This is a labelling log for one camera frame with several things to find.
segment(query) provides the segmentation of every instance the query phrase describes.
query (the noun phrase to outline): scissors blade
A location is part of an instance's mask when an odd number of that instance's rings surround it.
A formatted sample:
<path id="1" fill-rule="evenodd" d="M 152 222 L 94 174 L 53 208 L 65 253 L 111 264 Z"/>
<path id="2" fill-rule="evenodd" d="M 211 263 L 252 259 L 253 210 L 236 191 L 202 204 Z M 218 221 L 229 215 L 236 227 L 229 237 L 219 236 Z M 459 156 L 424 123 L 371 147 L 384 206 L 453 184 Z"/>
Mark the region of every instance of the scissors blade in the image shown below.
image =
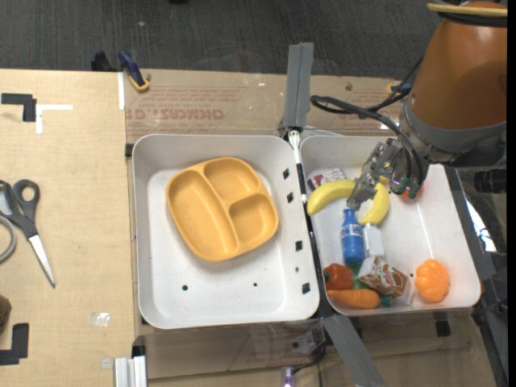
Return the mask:
<path id="1" fill-rule="evenodd" d="M 52 275 L 52 270 L 50 269 L 47 254 L 45 253 L 45 250 L 43 248 L 43 243 L 41 242 L 40 236 L 33 235 L 31 238 L 29 238 L 29 241 L 31 242 L 35 255 L 38 257 L 38 261 L 41 264 L 41 268 L 43 268 L 45 275 L 50 281 L 50 284 L 53 288 L 56 288 L 56 282 L 54 281 L 54 276 Z"/>

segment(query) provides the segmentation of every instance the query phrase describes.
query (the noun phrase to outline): dark floor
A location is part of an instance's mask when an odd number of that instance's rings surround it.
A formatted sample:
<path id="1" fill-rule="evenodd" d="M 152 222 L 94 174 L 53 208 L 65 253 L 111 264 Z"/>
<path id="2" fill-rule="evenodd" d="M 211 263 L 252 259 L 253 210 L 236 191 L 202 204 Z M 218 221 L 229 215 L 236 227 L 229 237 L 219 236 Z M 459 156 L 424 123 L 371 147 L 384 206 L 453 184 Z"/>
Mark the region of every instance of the dark floor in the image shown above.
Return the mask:
<path id="1" fill-rule="evenodd" d="M 439 24 L 427 2 L 0 0 L 0 68 L 91 70 L 103 50 L 119 69 L 126 49 L 145 69 L 286 73 L 289 45 L 314 42 L 313 74 L 402 79 Z M 493 202 L 506 219 L 506 200 Z M 496 343 L 486 340 L 503 385 Z"/>

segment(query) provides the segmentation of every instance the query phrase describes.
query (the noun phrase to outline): blue bottle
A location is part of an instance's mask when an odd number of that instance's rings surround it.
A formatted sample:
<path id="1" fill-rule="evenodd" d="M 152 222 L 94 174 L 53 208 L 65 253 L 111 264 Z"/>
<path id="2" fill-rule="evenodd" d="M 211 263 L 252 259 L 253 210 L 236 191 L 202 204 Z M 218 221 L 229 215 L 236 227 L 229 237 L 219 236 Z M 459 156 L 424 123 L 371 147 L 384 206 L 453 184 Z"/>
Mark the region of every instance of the blue bottle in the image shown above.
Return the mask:
<path id="1" fill-rule="evenodd" d="M 340 230 L 340 241 L 344 254 L 344 263 L 349 267 L 360 265 L 364 260 L 364 239 L 362 227 L 356 220 L 355 210 L 344 210 L 344 221 Z"/>

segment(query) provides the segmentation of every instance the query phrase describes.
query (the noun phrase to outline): metal ring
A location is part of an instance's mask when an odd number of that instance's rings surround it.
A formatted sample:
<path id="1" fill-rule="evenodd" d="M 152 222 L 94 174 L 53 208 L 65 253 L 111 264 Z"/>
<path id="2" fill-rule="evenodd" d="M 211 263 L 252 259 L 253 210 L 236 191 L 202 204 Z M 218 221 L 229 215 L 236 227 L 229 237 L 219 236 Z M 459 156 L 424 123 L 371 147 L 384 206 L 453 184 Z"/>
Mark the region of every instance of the metal ring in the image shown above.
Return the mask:
<path id="1" fill-rule="evenodd" d="M 15 233 L 15 227 L 13 227 L 13 224 L 10 223 L 9 219 L 4 218 L 0 215 L 0 223 L 2 223 L 7 230 L 10 233 L 10 243 L 7 245 L 7 249 L 0 254 L 0 264 L 5 261 L 7 258 L 10 257 L 10 255 L 13 253 L 13 251 L 16 248 L 16 233 Z"/>

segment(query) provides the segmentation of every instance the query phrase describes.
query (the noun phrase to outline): scissors handle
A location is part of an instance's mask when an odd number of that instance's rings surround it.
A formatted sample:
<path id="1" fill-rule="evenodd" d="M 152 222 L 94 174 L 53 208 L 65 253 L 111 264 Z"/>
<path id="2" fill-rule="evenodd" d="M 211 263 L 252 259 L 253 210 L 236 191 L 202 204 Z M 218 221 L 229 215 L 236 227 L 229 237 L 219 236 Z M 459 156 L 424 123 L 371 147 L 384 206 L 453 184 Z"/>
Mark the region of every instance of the scissors handle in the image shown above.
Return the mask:
<path id="1" fill-rule="evenodd" d="M 0 181 L 0 190 L 3 189 L 4 194 L 6 195 L 7 204 L 10 207 L 10 213 L 2 212 L 0 210 L 0 214 L 3 215 L 5 218 L 9 219 L 12 223 L 15 225 L 18 225 L 18 227 L 22 228 L 23 233 L 27 238 L 31 238 L 34 235 L 38 234 L 38 231 L 35 228 L 34 224 L 34 213 L 35 213 L 35 203 L 40 197 L 40 188 L 38 188 L 37 185 L 34 184 L 34 182 L 27 181 L 27 180 L 21 180 L 16 182 L 15 185 L 17 185 L 19 182 L 22 182 L 19 187 L 17 188 L 18 193 L 15 193 L 14 188 L 5 181 Z M 25 185 L 28 185 L 29 187 L 31 184 L 34 184 L 36 186 L 34 190 L 34 197 L 27 201 L 23 199 L 22 192 L 25 189 Z M 19 207 L 22 207 L 22 210 L 25 211 L 26 207 L 29 207 L 29 214 L 32 214 L 32 218 L 28 218 L 27 216 L 22 213 Z"/>

